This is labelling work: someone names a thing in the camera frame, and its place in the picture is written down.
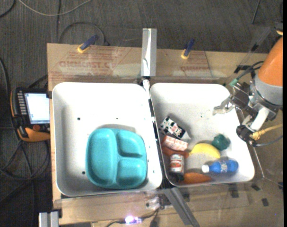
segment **white bottle cap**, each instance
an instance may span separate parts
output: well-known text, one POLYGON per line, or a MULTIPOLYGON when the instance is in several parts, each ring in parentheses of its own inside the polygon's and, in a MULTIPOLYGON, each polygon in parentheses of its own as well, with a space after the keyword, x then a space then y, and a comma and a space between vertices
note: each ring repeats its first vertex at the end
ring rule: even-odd
POLYGON ((208 165, 203 165, 203 166, 202 166, 202 171, 203 171, 204 173, 209 172, 209 166, 208 166, 208 165))

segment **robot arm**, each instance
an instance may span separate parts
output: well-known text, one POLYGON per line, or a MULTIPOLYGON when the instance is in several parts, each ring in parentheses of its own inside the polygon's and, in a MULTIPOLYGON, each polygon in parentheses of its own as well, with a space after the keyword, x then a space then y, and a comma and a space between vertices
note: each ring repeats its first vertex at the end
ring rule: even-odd
POLYGON ((213 110, 213 114, 225 114, 234 107, 248 116, 237 127, 238 136, 252 144, 251 135, 267 120, 274 120, 283 107, 283 37, 269 52, 267 58, 252 78, 250 84, 237 83, 233 93, 213 110))

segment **soda can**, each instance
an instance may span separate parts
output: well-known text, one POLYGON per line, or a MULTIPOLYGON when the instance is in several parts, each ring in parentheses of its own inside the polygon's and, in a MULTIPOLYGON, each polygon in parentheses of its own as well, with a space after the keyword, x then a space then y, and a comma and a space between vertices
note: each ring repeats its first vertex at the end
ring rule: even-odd
POLYGON ((170 157, 170 173, 183 175, 184 174, 184 157, 180 154, 172 154, 170 157))

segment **gray carpet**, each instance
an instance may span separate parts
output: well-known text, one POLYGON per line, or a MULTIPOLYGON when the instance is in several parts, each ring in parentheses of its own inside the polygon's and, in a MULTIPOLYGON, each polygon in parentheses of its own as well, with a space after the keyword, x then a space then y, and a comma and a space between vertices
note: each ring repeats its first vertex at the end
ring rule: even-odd
MULTIPOLYGON (((86 0, 22 1, 39 12, 57 14, 69 11, 86 0)), ((47 43, 80 44, 92 34, 102 38, 97 44, 141 47, 142 28, 151 27, 157 28, 158 48, 182 49, 193 37, 194 50, 248 52, 251 45, 268 29, 268 36, 257 50, 268 52, 277 39, 275 24, 283 21, 283 0, 261 0, 252 24, 257 2, 93 0, 68 14, 44 16, 26 8, 18 0, 0 0, 0 58, 7 69, 9 85, 14 88, 25 87, 47 74, 47 43)), ((10 129, 9 111, 5 111, 8 102, 4 100, 4 79, 0 67, 2 166, 17 145, 14 132, 10 129)), ((43 87, 45 83, 41 82, 38 87, 43 87)), ((34 172, 44 161, 45 145, 28 144, 24 150, 34 172)), ((25 155, 20 149, 7 170, 18 176, 29 176, 25 155)), ((32 181, 16 181, 0 174, 0 226, 37 226, 38 213, 51 210, 49 168, 32 181), (21 183, 25 185, 13 191, 21 183)))

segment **dark green object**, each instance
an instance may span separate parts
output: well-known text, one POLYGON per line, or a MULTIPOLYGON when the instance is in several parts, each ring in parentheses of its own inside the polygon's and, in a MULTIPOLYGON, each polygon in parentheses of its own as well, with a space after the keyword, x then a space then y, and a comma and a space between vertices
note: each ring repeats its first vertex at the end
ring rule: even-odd
POLYGON ((218 150, 225 150, 229 146, 230 140, 228 140, 223 134, 219 134, 214 137, 211 144, 218 150))

